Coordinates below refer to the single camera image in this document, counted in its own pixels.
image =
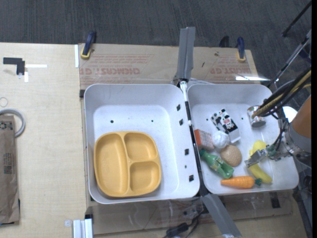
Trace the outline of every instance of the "white tray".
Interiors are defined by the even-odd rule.
[[[244,161],[249,158],[249,150],[252,149],[256,140],[272,144],[279,134],[277,120],[272,116],[265,118],[266,125],[253,128],[247,114],[247,108],[262,104],[263,100],[270,95],[271,91],[267,87],[251,84],[197,84],[188,88],[187,96],[194,129],[201,129],[211,134],[215,133],[217,128],[212,123],[211,116],[223,108],[238,126],[241,139],[234,145],[240,149],[243,161],[234,168],[234,176],[250,175]],[[219,150],[215,149],[211,153],[219,155]],[[262,183],[260,187],[255,185],[252,189],[235,189],[221,185],[222,177],[211,170],[204,161],[201,161],[204,183],[206,188],[214,194],[285,190],[297,186],[299,177],[292,157],[286,157],[277,162],[266,159],[259,165],[273,178],[273,182],[271,184]]]
[[[95,84],[86,89],[84,100],[88,182],[90,195],[95,201],[114,204],[169,200],[190,198],[198,193],[197,164],[184,96],[179,88],[167,84]],[[127,130],[147,133],[156,142],[161,162],[161,183],[155,191],[143,196],[112,198],[103,194],[97,186],[94,144],[104,133]]]

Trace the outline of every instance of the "green bottle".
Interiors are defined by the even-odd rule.
[[[215,170],[223,178],[228,179],[232,176],[234,169],[225,163],[219,156],[209,154],[205,149],[200,150],[199,155],[211,169]]]

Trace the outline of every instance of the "dark gray floor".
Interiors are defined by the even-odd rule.
[[[258,73],[273,78],[312,27],[310,7],[281,33],[310,0],[0,0],[0,42],[77,44],[90,30],[97,43],[178,46],[179,31],[196,27],[195,46],[218,47],[239,36],[251,50]],[[296,57],[279,84],[310,64]],[[299,109],[311,88],[289,106]]]

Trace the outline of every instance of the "silver can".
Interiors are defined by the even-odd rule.
[[[255,116],[252,118],[252,115],[260,106],[252,106],[248,108],[248,115],[250,117],[250,122],[252,127],[261,127],[266,124],[266,121],[263,117]]]

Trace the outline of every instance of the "yellow divided plate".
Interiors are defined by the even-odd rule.
[[[96,180],[103,193],[130,197],[150,193],[161,181],[155,141],[137,131],[106,133],[94,147]]]

